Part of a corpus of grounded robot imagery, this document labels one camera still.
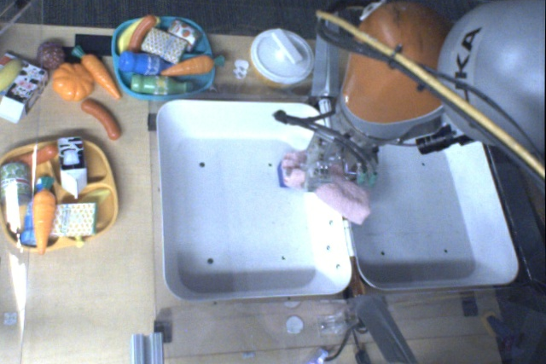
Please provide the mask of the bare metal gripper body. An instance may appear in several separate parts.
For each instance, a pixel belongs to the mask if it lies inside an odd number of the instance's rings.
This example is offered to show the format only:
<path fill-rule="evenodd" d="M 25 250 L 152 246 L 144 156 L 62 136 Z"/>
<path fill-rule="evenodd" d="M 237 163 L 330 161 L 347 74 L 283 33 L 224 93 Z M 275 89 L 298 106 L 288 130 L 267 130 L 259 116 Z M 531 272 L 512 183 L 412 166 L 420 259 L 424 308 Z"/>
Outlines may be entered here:
<path fill-rule="evenodd" d="M 335 176 L 372 188 L 378 178 L 378 151 L 376 146 L 354 142 L 348 134 L 315 133 L 306 149 L 305 188 L 315 191 L 334 182 Z"/>

